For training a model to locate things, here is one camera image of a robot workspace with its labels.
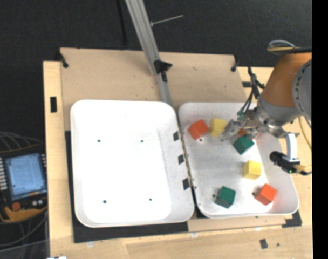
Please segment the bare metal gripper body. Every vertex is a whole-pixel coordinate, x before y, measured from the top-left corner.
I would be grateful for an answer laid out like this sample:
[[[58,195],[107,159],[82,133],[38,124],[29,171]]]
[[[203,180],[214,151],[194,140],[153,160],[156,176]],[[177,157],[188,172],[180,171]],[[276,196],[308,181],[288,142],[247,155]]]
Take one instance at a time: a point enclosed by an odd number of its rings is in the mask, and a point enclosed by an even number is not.
[[[255,128],[259,134],[269,133],[277,138],[285,138],[287,132],[283,129],[283,123],[272,118],[264,109],[254,108],[237,113],[237,120],[241,122],[241,129]]]

